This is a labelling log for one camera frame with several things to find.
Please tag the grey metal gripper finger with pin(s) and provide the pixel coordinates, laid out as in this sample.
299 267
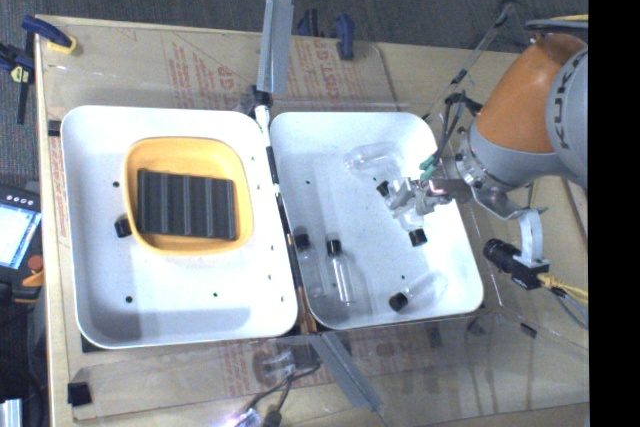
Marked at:
401 195
431 205

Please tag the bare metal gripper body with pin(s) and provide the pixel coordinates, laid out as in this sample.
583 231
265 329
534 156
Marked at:
457 187

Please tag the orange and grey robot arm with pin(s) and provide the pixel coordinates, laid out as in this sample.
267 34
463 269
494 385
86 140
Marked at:
520 105

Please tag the clear plastic bottle black cap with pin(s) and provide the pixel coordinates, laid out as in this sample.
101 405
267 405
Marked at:
341 272
310 265
420 290
372 157
416 235

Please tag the white plastic tray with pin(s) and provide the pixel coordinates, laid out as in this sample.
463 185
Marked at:
350 215
165 295

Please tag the thin black and white rod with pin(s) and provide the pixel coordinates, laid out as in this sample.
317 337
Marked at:
274 170

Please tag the black ribbed rectangular tray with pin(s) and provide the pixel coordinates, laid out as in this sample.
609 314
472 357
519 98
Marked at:
185 205

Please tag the yellow bowl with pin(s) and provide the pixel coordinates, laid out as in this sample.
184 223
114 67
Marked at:
185 152

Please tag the small black cap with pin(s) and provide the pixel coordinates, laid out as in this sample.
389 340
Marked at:
122 227

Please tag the brown cardboard board red print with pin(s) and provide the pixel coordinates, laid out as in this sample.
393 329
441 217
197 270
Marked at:
150 60

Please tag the black cylinder on white bracket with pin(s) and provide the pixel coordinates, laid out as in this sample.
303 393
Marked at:
510 260

